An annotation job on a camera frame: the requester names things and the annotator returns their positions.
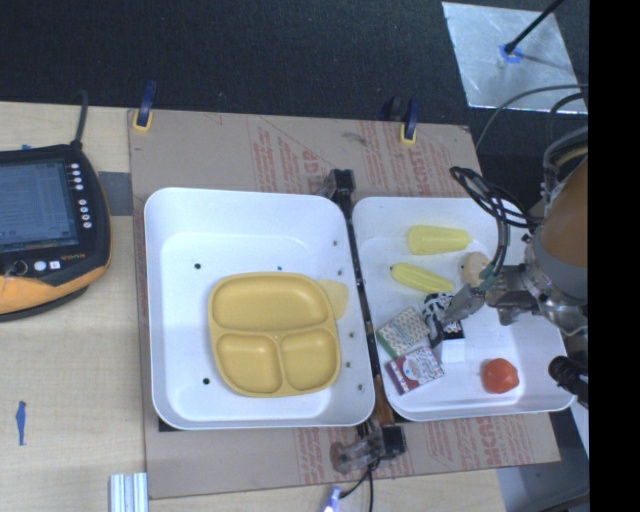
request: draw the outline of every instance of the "table surface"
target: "table surface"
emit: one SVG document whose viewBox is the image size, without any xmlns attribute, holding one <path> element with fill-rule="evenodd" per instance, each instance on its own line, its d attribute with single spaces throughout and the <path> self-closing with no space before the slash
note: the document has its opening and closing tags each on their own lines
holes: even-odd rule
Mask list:
<svg viewBox="0 0 640 512">
<path fill-rule="evenodd" d="M 82 140 L 96 171 L 130 172 L 126 113 L 90 108 Z M 72 105 L 0 102 L 0 151 L 66 144 L 78 114 Z M 103 278 L 63 308 L 0 324 L 2 510 L 106 511 L 110 475 L 145 471 L 132 219 L 112 220 L 113 261 Z M 152 500 L 149 510 L 317 512 L 329 490 Z M 505 510 L 495 470 L 376 480 L 374 493 L 375 510 Z M 363 484 L 340 511 L 368 510 L 368 502 Z"/>
</svg>

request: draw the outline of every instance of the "cardboard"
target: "cardboard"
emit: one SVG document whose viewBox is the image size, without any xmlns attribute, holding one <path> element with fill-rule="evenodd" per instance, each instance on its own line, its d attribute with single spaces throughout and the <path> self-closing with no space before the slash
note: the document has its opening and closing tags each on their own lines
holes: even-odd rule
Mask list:
<svg viewBox="0 0 640 512">
<path fill-rule="evenodd" d="M 129 126 L 133 112 L 129 112 Z M 144 429 L 151 499 L 354 481 L 337 473 L 329 451 L 356 429 L 274 428 L 176 431 L 151 399 L 143 208 L 169 186 L 316 193 L 334 168 L 352 169 L 355 199 L 367 196 L 464 197 L 449 176 L 478 170 L 466 128 L 419 124 L 412 147 L 400 123 L 155 111 L 147 133 L 129 129 L 134 241 L 142 358 Z M 549 415 L 403 423 L 407 452 L 375 478 L 555 462 Z"/>
</svg>

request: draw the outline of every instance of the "white tray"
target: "white tray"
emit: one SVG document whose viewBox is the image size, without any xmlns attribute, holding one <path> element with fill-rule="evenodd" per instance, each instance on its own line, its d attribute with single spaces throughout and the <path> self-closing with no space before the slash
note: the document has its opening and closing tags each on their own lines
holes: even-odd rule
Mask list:
<svg viewBox="0 0 640 512">
<path fill-rule="evenodd" d="M 458 269 L 466 254 L 482 251 L 491 258 L 497 243 L 495 220 L 469 198 L 366 198 L 356 204 L 353 224 L 375 329 L 409 306 L 419 312 L 425 296 L 395 282 L 389 272 L 392 264 L 405 261 L 424 266 L 453 281 L 457 291 L 462 287 Z M 414 224 L 462 228 L 473 242 L 460 252 L 414 256 L 406 243 Z M 523 261 L 525 244 L 520 237 L 524 233 L 512 228 L 507 264 Z M 559 330 L 548 320 L 526 313 L 516 323 L 503 326 L 497 311 L 483 306 L 462 326 L 463 360 L 443 365 L 444 377 L 400 395 L 382 369 L 389 403 L 401 416 L 428 421 L 543 412 L 562 410 L 574 401 L 548 374 L 551 360 L 566 355 Z M 381 347 L 378 355 L 381 365 L 390 360 Z M 496 357 L 510 360 L 520 375 L 520 385 L 501 395 L 487 393 L 480 381 L 482 362 Z"/>
<path fill-rule="evenodd" d="M 183 430 L 348 426 L 375 393 L 344 216 L 328 199 L 294 194 L 167 188 L 145 205 L 155 409 Z M 327 389 L 242 396 L 224 384 L 209 343 L 207 299 L 223 277 L 286 271 L 349 288 L 337 321 L 342 366 Z"/>
</svg>

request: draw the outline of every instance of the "black rod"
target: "black rod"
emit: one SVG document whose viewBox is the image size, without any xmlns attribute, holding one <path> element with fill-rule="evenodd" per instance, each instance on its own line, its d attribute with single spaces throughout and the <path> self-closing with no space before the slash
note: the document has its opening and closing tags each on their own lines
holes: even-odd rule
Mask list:
<svg viewBox="0 0 640 512">
<path fill-rule="evenodd" d="M 545 19 L 547 16 L 549 16 L 549 14 L 551 14 L 556 7 L 558 7 L 562 2 L 564 2 L 564 0 L 555 0 L 555 2 L 553 2 L 549 7 L 547 7 L 541 14 L 540 16 L 538 16 L 536 18 L 536 20 L 531 23 L 531 25 L 529 25 L 527 28 L 525 28 L 518 37 L 516 37 L 513 41 L 511 41 L 510 43 L 504 45 L 504 51 L 507 55 L 511 55 L 511 53 L 513 53 L 513 50 L 516 49 L 516 46 L 518 46 L 518 43 L 520 41 L 522 41 L 525 37 L 527 37 L 529 35 L 529 33 L 536 28 L 540 22 L 542 22 L 543 19 Z"/>
</svg>

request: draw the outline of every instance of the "black fabric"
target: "black fabric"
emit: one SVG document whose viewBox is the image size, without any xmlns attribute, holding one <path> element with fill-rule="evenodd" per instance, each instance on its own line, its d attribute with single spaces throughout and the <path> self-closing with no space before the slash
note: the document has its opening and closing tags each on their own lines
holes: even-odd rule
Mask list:
<svg viewBox="0 0 640 512">
<path fill-rule="evenodd" d="M 588 82 L 589 1 L 554 15 Z M 390 98 L 414 97 L 419 122 L 468 125 L 476 138 L 492 113 L 467 105 L 440 1 L 36 0 L 5 2 L 0 28 L 1 101 L 69 103 L 82 88 L 91 105 L 135 107 L 154 79 L 166 109 L 370 120 Z M 558 135 L 578 117 L 556 123 Z M 546 119 L 504 112 L 478 152 L 485 176 L 525 206 L 539 198 Z"/>
</svg>

